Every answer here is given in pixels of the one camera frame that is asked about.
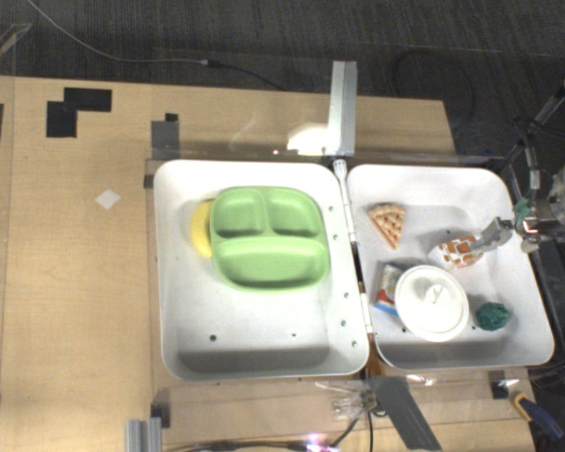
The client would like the orange and white patterned carton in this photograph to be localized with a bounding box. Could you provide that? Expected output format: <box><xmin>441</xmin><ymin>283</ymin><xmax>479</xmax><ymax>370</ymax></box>
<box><xmin>427</xmin><ymin>234</ymin><xmax>485</xmax><ymax>273</ymax></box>

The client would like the white plastic tray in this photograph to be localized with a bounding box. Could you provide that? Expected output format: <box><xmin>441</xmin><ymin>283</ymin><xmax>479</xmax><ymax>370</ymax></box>
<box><xmin>153</xmin><ymin>158</ymin><xmax>371</xmax><ymax>381</ymax></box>
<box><xmin>346</xmin><ymin>163</ymin><xmax>557</xmax><ymax>372</ymax></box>

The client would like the green broccoli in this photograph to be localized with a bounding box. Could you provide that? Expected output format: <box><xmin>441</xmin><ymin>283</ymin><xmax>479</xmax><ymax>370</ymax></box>
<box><xmin>474</xmin><ymin>301</ymin><xmax>512</xmax><ymax>333</ymax></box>

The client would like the white bowl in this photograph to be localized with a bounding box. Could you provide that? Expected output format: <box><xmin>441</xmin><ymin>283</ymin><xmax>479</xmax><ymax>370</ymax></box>
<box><xmin>394</xmin><ymin>264</ymin><xmax>471</xmax><ymax>344</ymax></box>

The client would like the toy pizza slice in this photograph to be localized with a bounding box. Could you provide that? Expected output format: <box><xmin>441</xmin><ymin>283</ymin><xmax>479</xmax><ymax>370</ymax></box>
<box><xmin>367</xmin><ymin>202</ymin><xmax>408</xmax><ymax>251</ymax></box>

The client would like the white red and blue can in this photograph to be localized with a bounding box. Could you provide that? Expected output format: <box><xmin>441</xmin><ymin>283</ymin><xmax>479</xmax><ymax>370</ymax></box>
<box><xmin>374</xmin><ymin>262</ymin><xmax>409</xmax><ymax>317</ymax></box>

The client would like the thin black and white rod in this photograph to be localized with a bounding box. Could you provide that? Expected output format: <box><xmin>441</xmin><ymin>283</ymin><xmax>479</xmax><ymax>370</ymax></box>
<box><xmin>332</xmin><ymin>158</ymin><xmax>375</xmax><ymax>334</ymax></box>

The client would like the green divided plate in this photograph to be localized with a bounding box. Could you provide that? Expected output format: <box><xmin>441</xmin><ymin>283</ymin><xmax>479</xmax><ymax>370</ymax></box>
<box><xmin>208</xmin><ymin>186</ymin><xmax>332</xmax><ymax>296</ymax></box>

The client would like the pale wood board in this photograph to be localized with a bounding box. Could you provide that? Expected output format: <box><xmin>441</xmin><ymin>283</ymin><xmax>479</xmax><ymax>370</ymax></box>
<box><xmin>148</xmin><ymin>92</ymin><xmax>541</xmax><ymax>452</ymax></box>

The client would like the yellow banana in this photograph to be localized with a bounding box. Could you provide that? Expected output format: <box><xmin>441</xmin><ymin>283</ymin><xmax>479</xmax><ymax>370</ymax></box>
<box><xmin>189</xmin><ymin>200</ymin><xmax>217</xmax><ymax>260</ymax></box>

